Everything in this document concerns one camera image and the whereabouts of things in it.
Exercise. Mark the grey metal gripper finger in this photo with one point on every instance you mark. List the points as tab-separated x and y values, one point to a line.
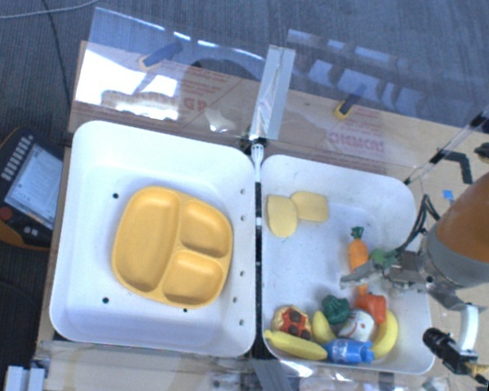
361	275

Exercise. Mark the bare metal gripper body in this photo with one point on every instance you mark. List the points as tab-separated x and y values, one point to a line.
407	270

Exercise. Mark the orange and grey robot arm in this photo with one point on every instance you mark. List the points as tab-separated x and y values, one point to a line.
472	230

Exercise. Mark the orange carrot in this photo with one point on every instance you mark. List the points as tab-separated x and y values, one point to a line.
357	252

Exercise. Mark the orange red toy pepper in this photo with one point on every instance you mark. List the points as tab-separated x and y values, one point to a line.
372	305

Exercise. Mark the green broccoli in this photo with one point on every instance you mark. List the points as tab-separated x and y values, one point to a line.
336	309

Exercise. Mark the white plastic tray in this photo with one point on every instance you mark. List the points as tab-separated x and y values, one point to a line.
95	220
312	263

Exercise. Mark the white toy bottle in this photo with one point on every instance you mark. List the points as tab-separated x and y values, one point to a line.
358	326

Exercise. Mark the small yellow banana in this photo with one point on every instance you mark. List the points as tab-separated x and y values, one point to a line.
321	329

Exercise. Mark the blue bottle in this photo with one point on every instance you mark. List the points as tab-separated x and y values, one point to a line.
346	350

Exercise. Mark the pizza slice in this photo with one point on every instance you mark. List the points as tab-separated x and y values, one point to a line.
292	321

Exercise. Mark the yellow biscuit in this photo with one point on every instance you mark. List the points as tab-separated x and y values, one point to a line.
280	217
313	206

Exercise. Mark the thin black and white rod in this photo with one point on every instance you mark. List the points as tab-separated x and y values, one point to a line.
259	213

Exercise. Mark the yellow divided plate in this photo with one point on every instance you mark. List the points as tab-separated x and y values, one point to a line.
148	238

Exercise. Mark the black cylinder on white bracket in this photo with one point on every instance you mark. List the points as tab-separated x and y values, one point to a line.
451	350

